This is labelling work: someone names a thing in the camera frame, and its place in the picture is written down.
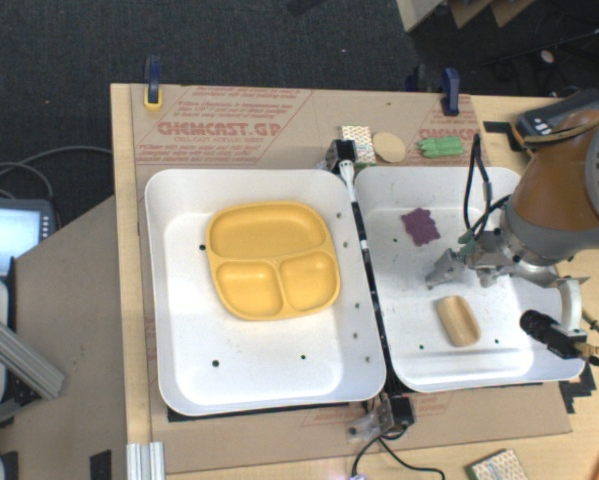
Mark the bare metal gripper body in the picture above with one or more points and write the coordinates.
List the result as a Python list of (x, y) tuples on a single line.
[(494, 253)]

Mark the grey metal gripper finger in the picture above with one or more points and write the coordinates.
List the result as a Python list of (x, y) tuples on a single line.
[(443, 268), (486, 278)]

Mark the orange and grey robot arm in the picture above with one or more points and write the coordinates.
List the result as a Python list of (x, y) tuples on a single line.
[(554, 193)]

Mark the purple grapes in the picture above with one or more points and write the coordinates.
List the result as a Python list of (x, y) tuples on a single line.
[(420, 226)]

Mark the tan bread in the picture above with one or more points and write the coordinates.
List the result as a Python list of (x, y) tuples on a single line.
[(458, 321)]

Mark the thin black and white rod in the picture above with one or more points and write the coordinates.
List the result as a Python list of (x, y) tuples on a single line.
[(369, 268)]

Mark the white plastic tray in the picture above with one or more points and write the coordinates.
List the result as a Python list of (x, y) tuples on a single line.
[(494, 368), (259, 368)]

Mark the green pea pods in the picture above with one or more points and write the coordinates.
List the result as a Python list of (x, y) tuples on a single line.
[(440, 147)]

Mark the tan round biscuit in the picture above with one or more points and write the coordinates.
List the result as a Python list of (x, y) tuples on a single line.
[(389, 147)]

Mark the white patterned packet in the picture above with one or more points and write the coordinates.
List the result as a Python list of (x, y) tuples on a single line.
[(359, 140), (496, 465)]

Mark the yellow divided plate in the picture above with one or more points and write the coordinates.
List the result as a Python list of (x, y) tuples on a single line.
[(274, 260)]

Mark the brown cardboard board red print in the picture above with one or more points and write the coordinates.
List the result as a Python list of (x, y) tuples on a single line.
[(259, 133)]

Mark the black cylinder on white bracket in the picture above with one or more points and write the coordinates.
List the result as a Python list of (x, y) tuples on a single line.
[(544, 329)]

